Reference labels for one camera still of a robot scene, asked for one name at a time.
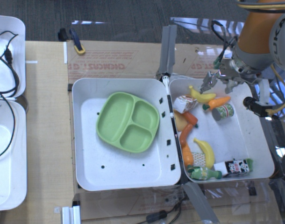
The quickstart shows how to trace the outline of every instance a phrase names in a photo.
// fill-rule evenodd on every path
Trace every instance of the gray floor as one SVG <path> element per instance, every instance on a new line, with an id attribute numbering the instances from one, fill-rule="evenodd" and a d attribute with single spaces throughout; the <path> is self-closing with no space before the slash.
<path id="1" fill-rule="evenodd" d="M 248 11 L 234 0 L 0 0 L 0 15 L 21 19 L 28 41 L 58 41 L 60 28 L 74 27 L 81 40 L 160 43 L 171 17 L 245 21 Z M 105 23 L 73 25 L 75 20 Z M 221 44 L 214 35 L 182 28 L 177 42 Z"/>

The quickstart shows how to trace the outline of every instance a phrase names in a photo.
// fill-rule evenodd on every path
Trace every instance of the green can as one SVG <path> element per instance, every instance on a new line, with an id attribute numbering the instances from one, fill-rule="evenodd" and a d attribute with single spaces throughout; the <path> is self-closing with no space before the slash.
<path id="1" fill-rule="evenodd" d="M 212 116 L 216 121 L 225 119 L 227 117 L 232 117 L 233 115 L 234 115 L 234 109 L 228 103 L 216 107 L 212 110 Z"/>

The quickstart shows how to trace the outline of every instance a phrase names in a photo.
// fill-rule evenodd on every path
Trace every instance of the yellow banana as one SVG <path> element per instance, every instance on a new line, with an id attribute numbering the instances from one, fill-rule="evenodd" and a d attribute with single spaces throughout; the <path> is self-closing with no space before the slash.
<path id="1" fill-rule="evenodd" d="M 198 91 L 196 91 L 192 85 L 189 86 L 190 89 L 190 95 L 197 99 L 199 103 L 208 103 L 211 99 L 214 99 L 216 97 L 215 93 L 209 93 L 209 94 L 200 94 Z"/>
<path id="2" fill-rule="evenodd" d="M 194 138 L 193 141 L 199 145 L 201 150 L 204 152 L 206 157 L 206 167 L 212 168 L 215 162 L 214 158 L 214 152 L 211 148 L 210 144 L 203 140 L 198 140 L 197 138 Z"/>

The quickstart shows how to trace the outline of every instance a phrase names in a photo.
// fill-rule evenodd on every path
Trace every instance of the white plastic tray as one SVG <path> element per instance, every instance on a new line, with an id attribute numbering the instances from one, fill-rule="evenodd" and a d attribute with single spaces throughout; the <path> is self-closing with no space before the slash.
<path id="1" fill-rule="evenodd" d="M 0 210 L 22 203 L 27 192 L 26 115 L 23 107 L 9 102 L 16 129 L 9 149 L 0 156 Z M 5 101 L 0 101 L 0 153 L 8 145 L 13 130 L 13 116 Z"/>
<path id="2" fill-rule="evenodd" d="M 154 105 L 159 128 L 151 146 L 130 153 L 103 142 L 96 122 L 109 95 L 123 91 Z M 166 90 L 155 79 L 83 78 L 72 88 L 76 178 L 88 191 L 174 185 L 181 171 Z"/>
<path id="3" fill-rule="evenodd" d="M 178 96 L 189 94 L 189 86 L 200 90 L 201 79 L 174 79 L 170 82 L 171 99 L 174 101 Z M 199 120 L 198 128 L 193 128 L 187 137 L 188 145 L 192 152 L 202 153 L 200 147 L 193 142 L 196 137 L 199 140 L 207 141 L 215 155 L 215 163 L 235 159 L 251 158 L 253 171 L 245 176 L 226 177 L 222 179 L 211 178 L 207 181 L 194 182 L 224 182 L 230 180 L 246 180 L 256 178 L 268 178 L 274 172 L 274 163 L 271 157 L 268 144 L 262 129 L 259 117 L 252 111 L 247 110 L 243 100 L 252 96 L 247 84 L 242 84 L 233 89 L 233 92 L 224 92 L 225 84 L 221 81 L 214 88 L 205 93 L 216 93 L 217 97 L 231 96 L 228 102 L 234 108 L 234 116 L 220 121 L 215 121 L 211 111 L 203 111 L 202 105 L 198 104 L 191 110 L 191 113 Z"/>
<path id="4" fill-rule="evenodd" d="M 20 84 L 18 86 L 18 92 L 15 97 L 21 95 L 26 86 L 26 74 L 25 74 L 25 25 L 24 23 L 15 17 L 0 16 L 0 33 L 4 31 L 11 31 L 14 34 L 18 34 L 9 44 L 9 49 L 12 52 L 13 57 L 13 69 L 16 71 Z M 13 37 L 13 34 L 6 32 L 0 36 L 0 56 L 5 51 L 9 40 Z M 15 85 L 14 78 L 10 69 L 0 61 L 0 91 L 8 91 Z"/>

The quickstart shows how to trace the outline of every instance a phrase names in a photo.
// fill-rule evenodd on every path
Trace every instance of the green divided plate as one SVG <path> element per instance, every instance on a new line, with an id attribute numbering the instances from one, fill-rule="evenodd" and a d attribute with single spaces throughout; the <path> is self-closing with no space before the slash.
<path id="1" fill-rule="evenodd" d="M 111 94 L 97 119 L 97 134 L 106 143 L 132 153 L 147 150 L 159 126 L 149 102 L 125 92 Z"/>

